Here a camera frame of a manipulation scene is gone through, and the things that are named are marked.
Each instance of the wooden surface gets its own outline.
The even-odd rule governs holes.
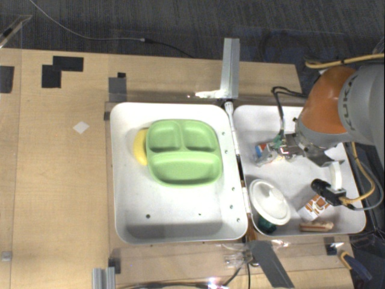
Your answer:
[[[20,55],[17,50],[9,54]],[[53,55],[84,57],[84,71],[63,72],[61,89],[42,89],[42,64],[52,64]],[[22,51],[12,289],[91,288],[92,269],[106,267],[109,224],[103,113],[108,77],[116,77],[117,72],[126,73],[132,94],[193,95],[219,88],[221,62]],[[300,89],[295,67],[290,65],[241,63],[239,79],[241,95],[269,95],[273,85]],[[79,122],[90,126],[83,134],[73,129]],[[1,141],[0,148],[7,144]],[[1,211],[12,210],[10,204],[1,201]],[[300,248],[295,247],[296,256],[278,252],[297,288],[352,288],[348,270],[316,245],[318,241],[307,241],[300,256]],[[175,268],[167,259],[163,263],[169,270]],[[9,274],[9,265],[0,272]],[[256,273],[252,288],[270,288],[260,269],[252,272]],[[313,285],[313,278],[325,285]],[[239,276],[231,288],[246,286],[246,277]],[[9,281],[1,278],[0,287],[8,288]]]

